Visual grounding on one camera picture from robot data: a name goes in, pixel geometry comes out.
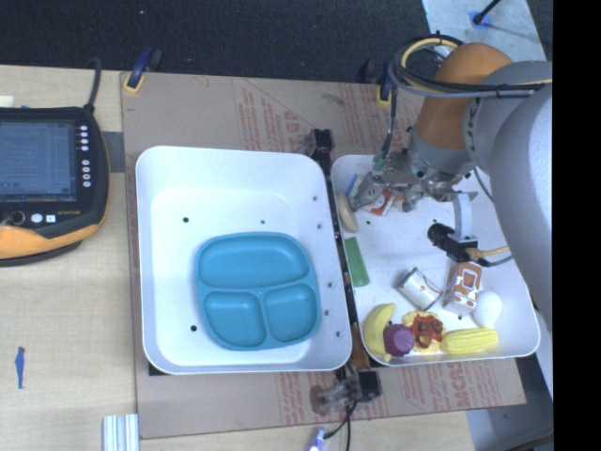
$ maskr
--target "green object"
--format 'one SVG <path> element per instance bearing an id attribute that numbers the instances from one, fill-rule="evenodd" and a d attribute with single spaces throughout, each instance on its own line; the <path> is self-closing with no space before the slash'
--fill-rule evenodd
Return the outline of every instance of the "green object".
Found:
<path id="1" fill-rule="evenodd" d="M 378 153 L 374 156 L 372 162 L 374 163 L 372 170 L 382 170 L 384 162 L 386 162 L 386 159 L 384 158 L 384 150 L 380 149 Z"/>
<path id="2" fill-rule="evenodd" d="M 367 275 L 356 237 L 345 239 L 345 250 L 347 251 L 348 269 L 350 270 L 350 279 L 353 287 L 360 288 L 367 286 L 369 284 L 369 275 Z"/>

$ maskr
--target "yellow cable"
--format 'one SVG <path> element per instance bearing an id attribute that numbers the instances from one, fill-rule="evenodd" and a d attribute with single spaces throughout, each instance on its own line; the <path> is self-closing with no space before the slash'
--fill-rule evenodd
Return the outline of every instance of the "yellow cable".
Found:
<path id="1" fill-rule="evenodd" d="M 500 254 L 501 252 L 509 251 L 509 247 L 503 245 L 503 247 L 498 247 L 497 249 L 491 249 L 490 251 L 482 251 L 477 249 L 476 247 L 470 247 L 466 249 L 466 253 L 470 256 L 470 259 L 475 260 L 483 257 L 494 256 L 495 254 Z"/>
<path id="2" fill-rule="evenodd" d="M 403 55 L 401 56 L 401 66 L 406 69 L 407 68 L 407 60 L 409 58 L 409 56 L 411 54 L 413 54 L 413 52 L 415 52 L 418 49 L 421 49 L 422 47 L 426 46 L 426 45 L 444 45 L 447 47 L 451 47 L 453 50 L 457 49 L 459 47 L 458 44 L 456 44 L 455 42 L 448 40 L 448 39 L 440 39 L 440 38 L 429 38 L 429 39 L 422 39 L 419 41 L 416 41 L 415 43 L 413 43 L 412 45 L 410 45 L 405 52 L 403 53 Z M 406 80 L 411 84 L 411 86 L 415 87 L 415 88 L 419 88 L 420 90 L 424 90 L 430 93 L 447 93 L 447 92 L 443 92 L 441 90 L 437 90 L 435 88 L 430 88 L 428 86 L 423 86 L 421 84 L 416 84 L 415 82 L 411 81 L 410 79 L 408 79 L 406 77 Z M 523 82 L 520 84 L 514 84 L 516 86 L 530 86 L 530 85 L 535 85 L 535 84 L 552 84 L 553 83 L 553 79 L 545 79 L 545 80 L 539 80 L 539 81 L 534 81 L 534 82 Z"/>

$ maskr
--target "yellow corn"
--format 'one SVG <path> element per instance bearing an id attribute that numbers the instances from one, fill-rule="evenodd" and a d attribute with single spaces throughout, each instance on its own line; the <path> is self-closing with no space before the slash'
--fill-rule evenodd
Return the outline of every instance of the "yellow corn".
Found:
<path id="1" fill-rule="evenodd" d="M 499 333 L 490 327 L 460 329 L 445 334 L 440 342 L 440 349 L 449 354 L 463 354 L 485 350 L 497 342 Z"/>

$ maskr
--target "small box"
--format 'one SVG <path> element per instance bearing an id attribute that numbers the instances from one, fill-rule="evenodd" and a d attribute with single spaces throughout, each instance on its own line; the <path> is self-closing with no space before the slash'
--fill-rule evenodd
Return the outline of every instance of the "small box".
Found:
<path id="1" fill-rule="evenodd" d="M 398 289 L 421 311 L 432 307 L 442 294 L 417 267 L 405 276 Z"/>
<path id="2" fill-rule="evenodd" d="M 457 262 L 449 271 L 442 307 L 459 316 L 476 308 L 482 268 L 473 262 Z"/>

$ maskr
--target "black carpet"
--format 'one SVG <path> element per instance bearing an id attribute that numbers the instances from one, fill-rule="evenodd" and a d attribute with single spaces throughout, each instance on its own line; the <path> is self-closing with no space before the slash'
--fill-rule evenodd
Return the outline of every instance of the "black carpet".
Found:
<path id="1" fill-rule="evenodd" d="M 553 0 L 527 0 L 552 60 Z M 429 33 L 422 0 L 0 0 L 0 65 L 353 82 Z"/>

